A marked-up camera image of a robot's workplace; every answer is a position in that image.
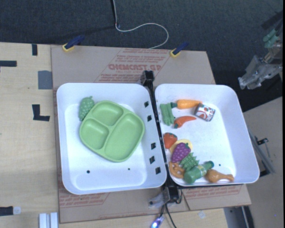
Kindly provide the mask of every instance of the wooden table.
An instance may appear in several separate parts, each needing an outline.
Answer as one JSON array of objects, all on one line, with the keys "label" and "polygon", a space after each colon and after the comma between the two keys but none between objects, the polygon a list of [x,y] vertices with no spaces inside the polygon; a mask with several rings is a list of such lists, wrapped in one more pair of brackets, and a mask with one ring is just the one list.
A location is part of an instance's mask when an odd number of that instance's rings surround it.
[{"label": "wooden table", "polygon": [[[0,227],[38,227],[40,213],[58,212],[53,91],[38,89],[38,71],[51,71],[50,45],[0,43],[0,61],[16,60],[17,67],[0,67],[0,207],[20,207],[21,213],[0,216]],[[40,105],[47,121],[34,121],[32,105]],[[177,227],[227,228],[223,209],[173,213]],[[157,216],[116,218],[59,224],[68,227],[150,227]],[[169,217],[161,227],[172,227]]]}]

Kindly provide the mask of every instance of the toy chicken leg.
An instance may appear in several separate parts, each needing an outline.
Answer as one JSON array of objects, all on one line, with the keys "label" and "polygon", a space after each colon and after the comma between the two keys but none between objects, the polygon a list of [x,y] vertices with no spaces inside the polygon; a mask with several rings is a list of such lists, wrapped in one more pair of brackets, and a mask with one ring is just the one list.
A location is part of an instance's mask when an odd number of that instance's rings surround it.
[{"label": "toy chicken leg", "polygon": [[234,177],[232,174],[223,174],[220,173],[214,169],[209,169],[207,171],[207,174],[205,175],[205,177],[210,181],[210,182],[217,182],[221,179],[227,179],[229,181],[234,181]]}]

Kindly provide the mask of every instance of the brown pretzel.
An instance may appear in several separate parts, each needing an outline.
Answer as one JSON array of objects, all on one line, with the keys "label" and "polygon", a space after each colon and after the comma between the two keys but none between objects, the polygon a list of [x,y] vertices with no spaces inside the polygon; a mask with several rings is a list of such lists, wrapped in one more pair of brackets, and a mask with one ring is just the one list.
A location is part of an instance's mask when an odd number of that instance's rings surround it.
[{"label": "brown pretzel", "polygon": [[185,170],[178,163],[169,162],[169,170],[171,174],[177,178],[184,178]]}]

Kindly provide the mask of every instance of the white cable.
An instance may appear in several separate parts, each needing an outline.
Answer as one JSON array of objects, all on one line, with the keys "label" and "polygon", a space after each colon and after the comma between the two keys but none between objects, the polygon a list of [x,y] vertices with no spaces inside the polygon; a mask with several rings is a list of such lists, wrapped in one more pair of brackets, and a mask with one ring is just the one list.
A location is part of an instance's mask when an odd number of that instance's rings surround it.
[{"label": "white cable", "polygon": [[167,42],[168,39],[169,39],[169,33],[168,33],[167,29],[166,29],[164,26],[159,25],[159,24],[156,24],[156,23],[145,23],[145,24],[139,25],[139,26],[137,26],[137,27],[135,27],[135,28],[133,28],[133,29],[128,29],[128,30],[121,30],[121,29],[119,29],[119,28],[117,27],[117,13],[116,13],[115,0],[112,0],[112,1],[113,1],[113,6],[114,6],[114,13],[115,13],[115,28],[116,28],[119,32],[130,32],[130,31],[133,31],[133,30],[138,29],[138,28],[140,28],[140,27],[142,27],[142,26],[145,26],[145,25],[156,25],[156,26],[159,26],[159,27],[161,27],[162,29],[164,29],[164,30],[166,31],[167,38],[166,38],[166,40],[165,40],[163,43],[161,43],[161,44],[159,44],[159,45],[157,45],[157,46],[155,46],[155,47],[151,47],[151,48],[149,48],[149,49],[154,49],[154,48],[157,48],[157,47],[160,47],[160,46],[166,44],[166,42]]}]

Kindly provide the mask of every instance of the dark background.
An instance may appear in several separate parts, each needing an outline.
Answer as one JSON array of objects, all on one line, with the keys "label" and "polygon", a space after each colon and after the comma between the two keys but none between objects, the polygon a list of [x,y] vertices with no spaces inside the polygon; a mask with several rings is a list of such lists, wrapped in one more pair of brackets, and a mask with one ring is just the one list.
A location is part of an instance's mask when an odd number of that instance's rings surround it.
[{"label": "dark background", "polygon": [[[115,0],[120,29],[158,23],[170,35],[160,49],[187,41],[206,51],[217,84],[232,87],[243,112],[282,96],[279,75],[254,90],[238,77],[254,55],[268,53],[263,36],[283,15],[283,0]],[[84,35],[84,46],[151,48],[166,39],[157,26],[129,33],[114,27],[111,0],[0,0],[0,42],[65,44]]]}]

